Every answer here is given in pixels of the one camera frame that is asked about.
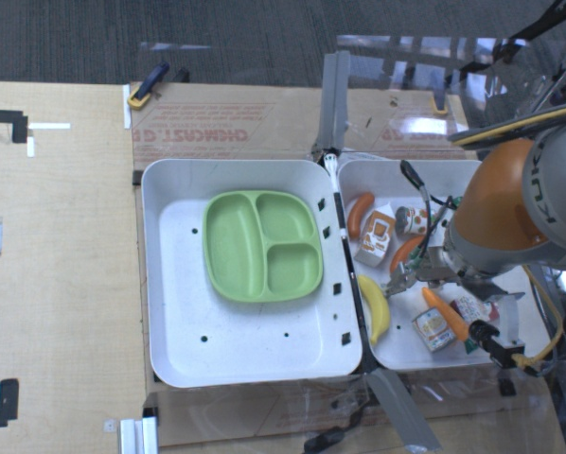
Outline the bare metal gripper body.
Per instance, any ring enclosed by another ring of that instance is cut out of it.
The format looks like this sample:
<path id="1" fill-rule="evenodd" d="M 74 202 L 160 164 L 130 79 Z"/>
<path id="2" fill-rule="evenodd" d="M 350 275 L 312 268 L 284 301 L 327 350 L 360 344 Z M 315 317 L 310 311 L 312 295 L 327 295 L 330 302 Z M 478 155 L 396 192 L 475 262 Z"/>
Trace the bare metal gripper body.
<path id="1" fill-rule="evenodd" d="M 415 277 L 420 282 L 458 283 L 462 279 L 464 263 L 454 251 L 443 246 L 428 247 L 417 256 Z"/>

